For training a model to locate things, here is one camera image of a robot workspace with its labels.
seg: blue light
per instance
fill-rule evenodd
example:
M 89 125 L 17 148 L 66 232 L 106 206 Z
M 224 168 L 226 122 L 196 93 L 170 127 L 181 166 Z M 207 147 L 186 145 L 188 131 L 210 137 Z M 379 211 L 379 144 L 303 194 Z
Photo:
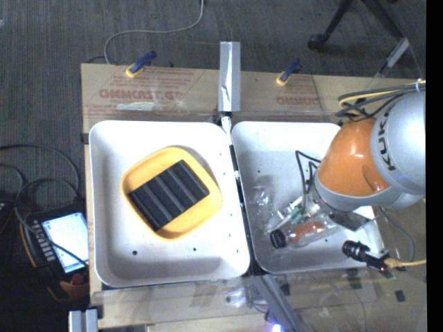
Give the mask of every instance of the blue light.
M 272 326 L 272 332 L 282 332 L 282 327 L 279 324 L 274 324 Z

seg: bottle cap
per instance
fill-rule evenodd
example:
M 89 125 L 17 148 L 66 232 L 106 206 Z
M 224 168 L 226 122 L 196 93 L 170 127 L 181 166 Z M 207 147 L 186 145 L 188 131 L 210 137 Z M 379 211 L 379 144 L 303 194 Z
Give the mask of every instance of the bottle cap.
M 284 237 L 283 232 L 281 230 L 274 230 L 269 235 L 269 238 L 271 239 L 272 246 L 275 248 L 283 248 L 286 247 L 286 237 Z

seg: gray carpet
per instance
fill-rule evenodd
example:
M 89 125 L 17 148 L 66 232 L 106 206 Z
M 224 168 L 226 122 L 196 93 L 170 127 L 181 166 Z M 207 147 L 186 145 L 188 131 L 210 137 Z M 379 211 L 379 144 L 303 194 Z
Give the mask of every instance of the gray carpet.
M 339 1 L 205 0 L 194 28 L 124 34 L 111 40 L 107 52 L 117 64 L 131 64 L 154 49 L 156 66 L 218 68 L 218 43 L 233 40 L 242 43 L 245 71 L 280 72 L 299 57 L 301 73 L 373 76 L 397 40 L 360 1 L 323 52 L 307 47 L 311 34 L 326 29 Z M 388 76 L 425 78 L 426 0 L 381 2 L 411 44 Z M 199 0 L 0 0 L 0 146 L 56 148 L 72 159 L 83 179 L 80 64 L 103 63 L 105 42 L 114 33 L 189 26 L 200 7 Z M 28 181 L 74 181 L 66 161 L 51 151 L 0 151 L 0 163 L 17 167 Z M 17 186 L 13 171 L 0 167 L 0 190 L 15 193 Z M 57 183 L 46 183 L 34 195 L 42 208 L 73 196 Z M 3 233 L 0 244 L 0 331 L 65 331 L 66 309 L 38 288 L 14 228 Z

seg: blue and yellow clamp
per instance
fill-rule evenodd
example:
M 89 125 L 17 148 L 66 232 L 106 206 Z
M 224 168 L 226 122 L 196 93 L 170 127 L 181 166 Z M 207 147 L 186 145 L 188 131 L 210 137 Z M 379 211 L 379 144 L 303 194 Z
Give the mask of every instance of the blue and yellow clamp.
M 296 58 L 286 71 L 281 72 L 277 77 L 277 84 L 284 86 L 291 78 L 292 73 L 298 73 L 301 70 L 300 59 Z
M 148 54 L 142 56 L 139 60 L 133 63 L 131 66 L 126 68 L 126 75 L 131 78 L 136 77 L 139 73 L 143 71 L 143 67 L 146 65 L 150 65 L 151 61 L 155 59 L 157 53 L 155 50 L 151 50 Z

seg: illuminated screen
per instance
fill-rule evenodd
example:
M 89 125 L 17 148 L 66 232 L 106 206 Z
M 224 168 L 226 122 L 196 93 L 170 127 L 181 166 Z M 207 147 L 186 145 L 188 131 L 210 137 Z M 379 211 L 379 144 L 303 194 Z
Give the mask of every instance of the illuminated screen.
M 83 261 L 88 261 L 88 227 L 81 212 L 44 221 L 43 228 L 51 241 L 72 252 Z M 69 253 L 57 247 L 54 249 L 65 273 L 84 267 L 83 263 Z

